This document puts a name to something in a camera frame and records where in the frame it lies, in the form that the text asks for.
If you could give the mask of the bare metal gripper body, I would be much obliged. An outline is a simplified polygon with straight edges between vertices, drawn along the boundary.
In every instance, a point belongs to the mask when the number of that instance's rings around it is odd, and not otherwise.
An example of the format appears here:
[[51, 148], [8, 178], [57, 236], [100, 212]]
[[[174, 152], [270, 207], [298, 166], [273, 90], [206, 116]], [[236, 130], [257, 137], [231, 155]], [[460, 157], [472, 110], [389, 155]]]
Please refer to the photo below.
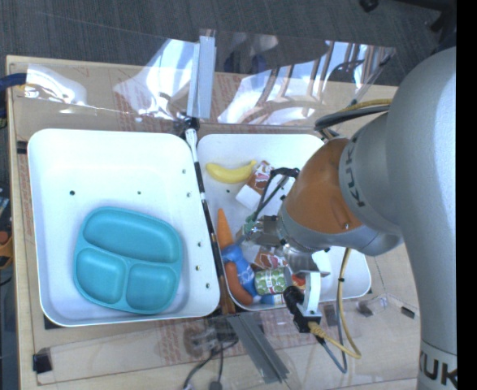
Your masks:
[[268, 248], [285, 246], [287, 241], [280, 233], [278, 222], [275, 215], [264, 215], [259, 218], [253, 227], [253, 243]]

